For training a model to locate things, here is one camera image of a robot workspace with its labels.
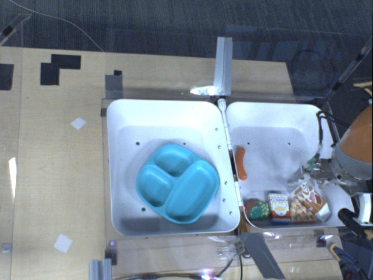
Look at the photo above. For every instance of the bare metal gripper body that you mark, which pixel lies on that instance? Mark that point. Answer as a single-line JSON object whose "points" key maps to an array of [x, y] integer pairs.
{"points": [[329, 172]]}

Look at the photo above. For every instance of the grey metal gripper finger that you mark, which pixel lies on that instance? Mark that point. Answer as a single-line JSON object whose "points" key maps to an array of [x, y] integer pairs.
{"points": [[294, 182], [306, 173]]}

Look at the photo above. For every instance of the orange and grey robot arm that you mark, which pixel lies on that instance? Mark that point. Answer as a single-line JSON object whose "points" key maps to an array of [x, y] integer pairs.
{"points": [[357, 144]]}

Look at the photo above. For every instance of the white and brown carton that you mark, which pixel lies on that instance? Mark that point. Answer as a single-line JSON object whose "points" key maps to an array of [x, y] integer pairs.
{"points": [[313, 198]]}

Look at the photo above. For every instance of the yellow and orange small carton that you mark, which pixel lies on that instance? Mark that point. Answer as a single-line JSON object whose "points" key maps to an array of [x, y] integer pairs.
{"points": [[279, 207]]}

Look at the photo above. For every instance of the tan toy waffle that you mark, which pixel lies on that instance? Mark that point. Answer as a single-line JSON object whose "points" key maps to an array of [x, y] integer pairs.
{"points": [[300, 213]]}

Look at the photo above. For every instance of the white plastic tray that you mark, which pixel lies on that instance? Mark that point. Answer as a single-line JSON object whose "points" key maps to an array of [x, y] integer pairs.
{"points": [[125, 171], [271, 144]]}

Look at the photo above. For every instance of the green and orange toy vegetable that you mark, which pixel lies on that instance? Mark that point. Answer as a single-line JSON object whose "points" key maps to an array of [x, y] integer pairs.
{"points": [[258, 210]]}

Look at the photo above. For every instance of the orange toy sausage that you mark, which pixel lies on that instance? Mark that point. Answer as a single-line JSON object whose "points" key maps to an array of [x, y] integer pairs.
{"points": [[241, 165]]}

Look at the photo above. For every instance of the blue divided plate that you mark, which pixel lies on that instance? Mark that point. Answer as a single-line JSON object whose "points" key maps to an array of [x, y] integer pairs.
{"points": [[177, 185]]}

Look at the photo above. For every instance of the black cylinder on white bracket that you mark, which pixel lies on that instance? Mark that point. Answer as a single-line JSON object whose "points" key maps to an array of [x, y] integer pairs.
{"points": [[354, 217]]}

